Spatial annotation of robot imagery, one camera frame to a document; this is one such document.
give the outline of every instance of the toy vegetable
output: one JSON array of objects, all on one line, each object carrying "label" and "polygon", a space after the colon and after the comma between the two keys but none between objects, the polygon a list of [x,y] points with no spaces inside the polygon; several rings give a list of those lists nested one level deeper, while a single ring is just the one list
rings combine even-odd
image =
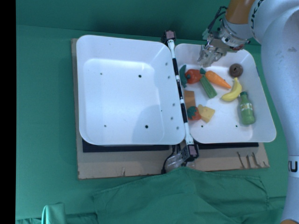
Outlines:
[{"label": "toy vegetable", "polygon": [[181,80],[181,85],[185,88],[187,84],[187,78],[185,77],[186,65],[183,65],[181,69],[179,69],[179,79]]},{"label": "toy vegetable", "polygon": [[220,85],[222,87],[230,89],[231,86],[218,74],[216,74],[214,71],[208,70],[205,71],[204,69],[200,69],[201,74],[204,74],[206,78],[209,80],[209,82],[212,82],[214,84]]},{"label": "toy vegetable", "polygon": [[202,76],[200,79],[200,82],[202,84],[202,87],[204,87],[204,90],[209,98],[214,98],[217,95],[216,90],[212,86],[212,84],[209,82],[209,80],[206,78],[205,75]]},{"label": "toy vegetable", "polygon": [[187,109],[187,115],[188,115],[189,120],[199,120],[199,119],[201,119],[198,108],[195,107],[195,106],[191,106]]},{"label": "toy vegetable", "polygon": [[199,70],[189,69],[185,73],[185,77],[187,79],[188,84],[194,84],[194,83],[197,83],[198,81],[200,81],[202,75]]}]

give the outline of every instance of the toy red pepper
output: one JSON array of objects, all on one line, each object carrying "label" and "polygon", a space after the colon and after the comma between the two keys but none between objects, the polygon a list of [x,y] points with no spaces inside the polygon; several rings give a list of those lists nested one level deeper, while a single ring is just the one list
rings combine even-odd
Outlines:
[{"label": "toy red pepper", "polygon": [[187,79],[187,83],[189,84],[194,84],[198,81],[200,81],[200,79],[202,78],[202,75],[200,73],[199,70],[196,69],[189,69],[186,73],[185,73],[185,77]]}]

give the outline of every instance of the wire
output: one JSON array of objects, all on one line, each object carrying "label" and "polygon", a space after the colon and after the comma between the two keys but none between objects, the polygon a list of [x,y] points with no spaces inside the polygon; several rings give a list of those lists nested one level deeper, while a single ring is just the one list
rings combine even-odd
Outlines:
[{"label": "wire", "polygon": [[219,9],[218,9],[218,11],[217,11],[217,13],[216,13],[214,19],[211,21],[211,23],[210,23],[209,26],[207,27],[209,33],[211,32],[212,27],[214,26],[214,24],[215,24],[217,18],[220,17],[221,15],[225,14],[226,11],[224,11],[224,12],[220,12],[222,9],[227,9],[227,7],[226,7],[226,6],[221,6],[221,7],[219,7]]}]

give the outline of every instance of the green table surface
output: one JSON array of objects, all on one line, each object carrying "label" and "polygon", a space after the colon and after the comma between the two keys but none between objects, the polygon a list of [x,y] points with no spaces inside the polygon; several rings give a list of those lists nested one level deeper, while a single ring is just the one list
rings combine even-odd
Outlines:
[{"label": "green table surface", "polygon": [[[160,41],[160,37],[17,25],[16,220],[40,217],[45,205],[58,202],[65,204],[67,214],[94,213],[95,191],[143,178],[77,179],[71,38],[86,34]],[[176,44],[203,44],[177,37]],[[260,176],[275,200],[286,195],[287,146],[263,77],[260,48],[245,47],[255,59],[277,129],[276,139],[265,143],[271,167],[222,173]]]}]

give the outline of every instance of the toy fruit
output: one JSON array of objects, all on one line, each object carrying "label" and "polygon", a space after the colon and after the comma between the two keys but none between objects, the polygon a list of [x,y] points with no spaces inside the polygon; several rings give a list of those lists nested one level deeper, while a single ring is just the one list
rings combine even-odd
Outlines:
[{"label": "toy fruit", "polygon": [[228,89],[232,88],[221,76],[219,76],[212,70],[205,71],[201,68],[200,73],[206,75],[206,78],[209,80],[209,82],[212,82],[214,84],[220,85]]},{"label": "toy fruit", "polygon": [[229,67],[229,74],[232,77],[239,77],[242,73],[243,73],[243,67],[238,63],[232,64]]},{"label": "toy fruit", "polygon": [[187,109],[187,116],[188,116],[189,120],[199,120],[199,119],[201,119],[198,108],[195,107],[195,106],[191,106]]},{"label": "toy fruit", "polygon": [[238,78],[235,77],[234,78],[234,84],[233,84],[233,88],[230,90],[229,93],[224,94],[221,99],[225,100],[225,101],[233,101],[234,99],[236,99],[239,94],[242,91],[242,86],[238,81]]},{"label": "toy fruit", "polygon": [[194,84],[194,83],[197,83],[198,81],[200,81],[202,75],[199,70],[189,69],[185,73],[185,77],[187,79],[188,84]]}]

